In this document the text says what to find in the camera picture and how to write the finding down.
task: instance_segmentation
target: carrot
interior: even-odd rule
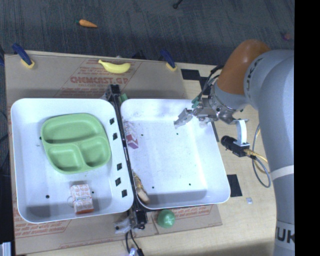
[[[93,24],[92,22],[87,21],[85,19],[77,20],[76,23],[80,24],[83,27],[87,27],[87,28],[97,28],[98,27],[96,24]]]

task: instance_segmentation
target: white plastic tray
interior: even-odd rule
[[[111,159],[93,170],[63,174],[49,163],[40,140],[41,127],[49,118],[74,113],[89,113],[100,120],[110,143]],[[13,104],[11,121],[17,207],[26,221],[43,223],[121,213],[132,206],[134,197],[126,157],[115,109],[109,102],[25,98]],[[89,185],[94,212],[75,215],[70,187],[77,184]]]
[[[177,129],[174,121],[185,99],[128,99],[121,105],[122,122],[129,121],[138,148],[128,148],[132,171],[141,179],[148,209],[219,204],[230,197],[230,186],[212,126],[194,117]]]

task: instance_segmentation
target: small box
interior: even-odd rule
[[[138,138],[132,123],[130,123],[129,121],[124,122],[123,129],[128,146],[130,146],[133,149],[137,149],[139,147]]]
[[[70,192],[76,214],[85,214],[94,211],[94,204],[88,184],[73,185],[70,188]]]

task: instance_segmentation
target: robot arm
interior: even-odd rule
[[[184,125],[195,116],[201,122],[222,120],[228,125],[237,124],[238,128],[240,124],[233,113],[248,104],[258,111],[275,192],[273,255],[294,256],[294,51],[270,50],[258,40],[244,41],[227,60],[208,99],[199,100],[193,110],[185,109],[174,125]],[[225,137],[221,143],[229,143],[229,149],[238,150],[239,157],[246,148]]]

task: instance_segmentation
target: green ball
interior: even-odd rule
[[[171,228],[176,221],[176,216],[175,214],[168,209],[164,209],[160,211],[158,218],[157,218],[157,223],[160,227],[162,228]]]

